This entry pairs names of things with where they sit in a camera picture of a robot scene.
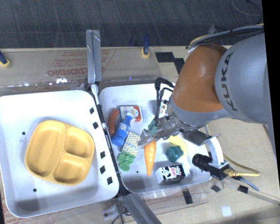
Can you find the brown sausage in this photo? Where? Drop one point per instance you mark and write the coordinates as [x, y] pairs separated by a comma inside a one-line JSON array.
[[112, 121]]

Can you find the black and white cow carton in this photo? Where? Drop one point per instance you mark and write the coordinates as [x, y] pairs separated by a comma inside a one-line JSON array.
[[171, 173]]

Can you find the black cylinder on white bracket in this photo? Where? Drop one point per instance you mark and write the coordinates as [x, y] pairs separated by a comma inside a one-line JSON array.
[[215, 151]]

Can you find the brown cardboard board, red print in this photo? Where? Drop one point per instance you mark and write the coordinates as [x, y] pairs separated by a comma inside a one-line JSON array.
[[39, 69]]

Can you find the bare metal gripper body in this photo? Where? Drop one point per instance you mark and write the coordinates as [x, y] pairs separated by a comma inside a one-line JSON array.
[[166, 127]]

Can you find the yellow divided plate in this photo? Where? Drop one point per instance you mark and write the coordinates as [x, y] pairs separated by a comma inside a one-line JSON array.
[[60, 151]]

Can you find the small white and red can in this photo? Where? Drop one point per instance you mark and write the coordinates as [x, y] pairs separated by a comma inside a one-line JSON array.
[[163, 108]]

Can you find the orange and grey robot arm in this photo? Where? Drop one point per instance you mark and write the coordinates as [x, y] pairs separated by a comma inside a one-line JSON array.
[[200, 78]]

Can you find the white and orange carton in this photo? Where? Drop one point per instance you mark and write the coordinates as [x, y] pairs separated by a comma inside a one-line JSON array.
[[136, 110]]

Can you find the blue bottle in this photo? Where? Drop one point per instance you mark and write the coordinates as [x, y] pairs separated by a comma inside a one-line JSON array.
[[120, 134]]

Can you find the green broccoli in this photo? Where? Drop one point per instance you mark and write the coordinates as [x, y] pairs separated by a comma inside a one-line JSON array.
[[174, 153]]

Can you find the white plastic tray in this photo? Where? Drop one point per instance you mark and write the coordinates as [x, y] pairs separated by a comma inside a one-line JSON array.
[[15, 145], [142, 182]]

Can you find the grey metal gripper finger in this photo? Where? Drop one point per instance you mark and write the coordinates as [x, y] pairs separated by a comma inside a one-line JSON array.
[[151, 138], [142, 138]]

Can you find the green pea pods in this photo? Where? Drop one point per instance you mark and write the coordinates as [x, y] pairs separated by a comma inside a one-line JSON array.
[[125, 161]]

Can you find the orange carrot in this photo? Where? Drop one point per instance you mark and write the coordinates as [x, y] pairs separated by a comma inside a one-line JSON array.
[[150, 157]]

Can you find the white packet with coloured dots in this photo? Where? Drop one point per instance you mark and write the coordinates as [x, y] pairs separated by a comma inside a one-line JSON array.
[[131, 145]]

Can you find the thin black and white rod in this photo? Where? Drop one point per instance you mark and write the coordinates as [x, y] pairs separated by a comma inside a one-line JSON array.
[[104, 127]]

